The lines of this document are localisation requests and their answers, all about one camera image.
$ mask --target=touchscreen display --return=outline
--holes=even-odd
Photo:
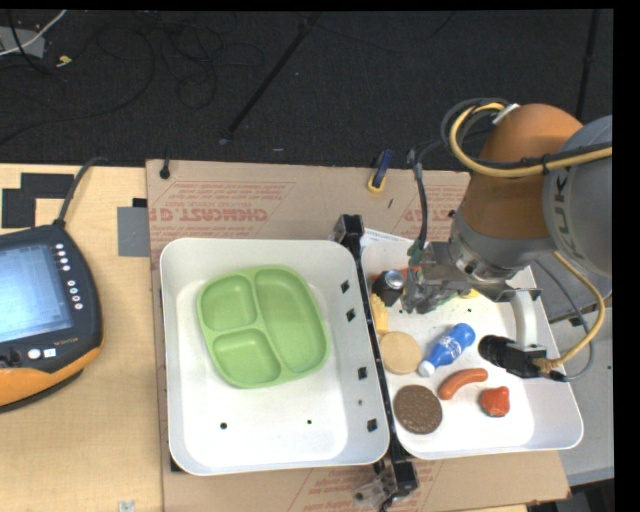
[[[49,247],[0,249],[0,343],[72,325]]]

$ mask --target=white tray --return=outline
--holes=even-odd
[[[307,280],[329,328],[329,357],[294,381],[235,388],[207,352],[196,297],[213,277],[268,264],[288,266]],[[384,456],[389,429],[355,262],[346,248],[323,240],[183,238],[163,250],[160,275],[169,447],[182,469],[215,475],[369,464]]]
[[[371,276],[392,268],[406,268],[407,249],[411,242],[374,242],[362,256],[369,287]],[[514,288],[535,287],[529,268],[510,281]],[[548,357],[558,357],[558,350],[546,320],[541,301],[534,302],[537,317],[538,344],[547,348]],[[456,298],[425,315],[401,312],[400,300],[390,308],[389,330],[411,334],[421,345],[423,354],[432,343],[458,322],[466,322],[476,332],[476,340],[450,366],[440,367],[432,377],[418,373],[396,375],[385,372],[391,400],[397,391],[409,384],[420,384],[434,393],[451,373],[463,368],[483,367],[489,378],[482,383],[462,387],[450,400],[442,400],[443,420],[431,434],[413,434],[397,421],[398,440],[417,458],[442,459],[469,455],[530,450],[561,450],[576,446],[582,439],[583,424],[571,386],[549,379],[521,379],[483,359],[478,353],[479,341],[487,334],[515,339],[515,316],[509,303],[497,304],[480,296]],[[493,418],[482,412],[478,396],[482,389],[507,386],[510,390],[510,412]]]

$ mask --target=green plate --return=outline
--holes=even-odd
[[[318,370],[329,336],[307,282],[294,270],[266,265],[207,281],[197,300],[207,348],[220,375],[257,388]]]

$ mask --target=yellow cable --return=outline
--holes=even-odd
[[[582,350],[587,345],[587,343],[589,343],[593,339],[593,337],[598,333],[598,331],[602,327],[602,324],[604,322],[604,317],[605,317],[604,299],[600,295],[600,292],[598,291],[598,289],[595,286],[593,286],[593,284],[591,284],[587,280],[587,278],[585,278],[575,268],[573,268],[571,264],[559,252],[556,251],[553,253],[553,255],[560,263],[562,263],[567,268],[567,270],[569,270],[569,272],[571,272],[576,278],[578,278],[578,280],[582,284],[584,284],[591,291],[591,293],[593,293],[593,295],[596,297],[596,301],[598,304],[598,316],[596,317],[596,321],[593,323],[593,325],[591,326],[591,329],[589,329],[589,332],[585,335],[585,337],[582,338],[582,340],[576,343],[569,350],[567,350],[564,353],[564,355],[556,359],[548,359],[546,357],[541,357],[541,358],[536,358],[532,360],[532,363],[537,367],[539,367],[540,370],[545,373],[566,363],[569,359],[571,359],[578,352],[580,352],[580,350]]]
[[[469,107],[453,122],[451,130],[449,131],[449,144],[456,158],[470,170],[496,178],[522,178],[524,176],[533,176],[535,174],[542,173],[545,170],[545,166],[543,166],[542,164],[536,164],[529,167],[518,167],[514,169],[496,169],[494,167],[488,167],[486,165],[482,165],[473,161],[464,153],[464,151],[462,151],[457,142],[458,129],[465,121],[465,119],[469,116],[471,111],[475,110],[476,112],[479,112],[481,110],[489,109],[500,111],[504,109],[504,105],[502,105],[501,103],[488,103],[487,105],[481,107]],[[607,158],[613,154],[612,149],[613,148],[609,147],[591,151],[589,153],[584,153],[582,155],[554,160],[552,162],[548,162],[546,164],[546,168],[551,170],[559,167],[571,167],[573,165],[584,164],[601,158]]]

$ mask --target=blue bottle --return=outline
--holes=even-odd
[[[453,363],[475,339],[476,333],[470,325],[454,325],[436,342],[429,357],[420,363],[418,373],[423,377],[431,377],[439,366]]]

